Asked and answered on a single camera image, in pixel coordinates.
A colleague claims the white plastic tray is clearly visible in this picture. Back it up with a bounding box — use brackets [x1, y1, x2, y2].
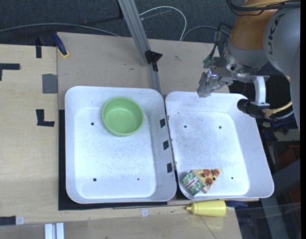
[164, 91, 275, 200]
[64, 85, 178, 205]

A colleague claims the green and white carton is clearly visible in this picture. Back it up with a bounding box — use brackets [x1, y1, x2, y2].
[180, 172, 205, 197]

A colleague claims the brown cardboard board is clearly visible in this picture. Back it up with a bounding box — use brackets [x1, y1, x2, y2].
[57, 32, 262, 224]

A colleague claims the black cylinder on white bracket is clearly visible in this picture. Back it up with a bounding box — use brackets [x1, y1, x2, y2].
[237, 75, 271, 120]

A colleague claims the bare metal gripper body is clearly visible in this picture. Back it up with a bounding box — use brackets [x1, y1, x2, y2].
[208, 57, 246, 86]

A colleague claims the yellow squeeze bottle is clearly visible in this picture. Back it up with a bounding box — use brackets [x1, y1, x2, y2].
[185, 200, 230, 218]

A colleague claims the toy pizza slice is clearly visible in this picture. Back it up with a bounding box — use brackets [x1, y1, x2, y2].
[191, 168, 223, 194]

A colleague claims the green bowl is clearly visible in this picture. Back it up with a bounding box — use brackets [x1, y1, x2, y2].
[101, 96, 145, 137]

